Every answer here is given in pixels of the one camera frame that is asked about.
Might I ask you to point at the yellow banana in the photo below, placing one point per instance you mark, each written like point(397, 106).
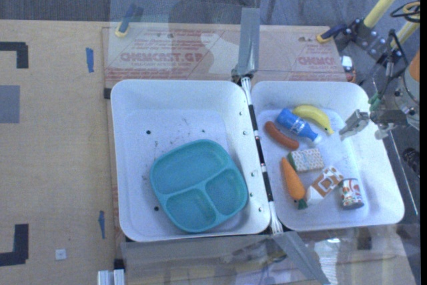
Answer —
point(313, 115)

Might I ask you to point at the teal divided plate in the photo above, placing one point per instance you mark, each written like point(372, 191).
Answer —
point(193, 173)

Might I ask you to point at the brown cardboard board red print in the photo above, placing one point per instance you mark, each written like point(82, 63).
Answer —
point(213, 53)

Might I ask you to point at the thin black and white rod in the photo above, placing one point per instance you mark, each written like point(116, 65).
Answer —
point(255, 130)

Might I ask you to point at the blue plastic bottle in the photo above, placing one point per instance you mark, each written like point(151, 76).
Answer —
point(295, 125)

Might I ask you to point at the orange and white carton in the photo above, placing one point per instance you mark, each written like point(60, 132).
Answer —
point(325, 183)

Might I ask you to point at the red sausage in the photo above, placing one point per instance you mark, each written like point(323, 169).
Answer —
point(280, 137)

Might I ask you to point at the small printed can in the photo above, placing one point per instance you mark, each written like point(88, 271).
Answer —
point(351, 193)

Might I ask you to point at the orange carrot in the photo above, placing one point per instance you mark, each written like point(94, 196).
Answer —
point(293, 182)

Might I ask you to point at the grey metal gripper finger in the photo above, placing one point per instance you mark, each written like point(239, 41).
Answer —
point(359, 117)
point(348, 131)

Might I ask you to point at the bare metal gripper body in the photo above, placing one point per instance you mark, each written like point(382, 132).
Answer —
point(400, 115)

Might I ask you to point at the white plastic tray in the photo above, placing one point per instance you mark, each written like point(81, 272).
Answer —
point(187, 110)
point(373, 177)

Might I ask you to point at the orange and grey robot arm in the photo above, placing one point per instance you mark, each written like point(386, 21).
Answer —
point(415, 66)

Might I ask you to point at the black cylinder on white bracket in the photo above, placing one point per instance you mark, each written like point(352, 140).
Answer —
point(411, 160)

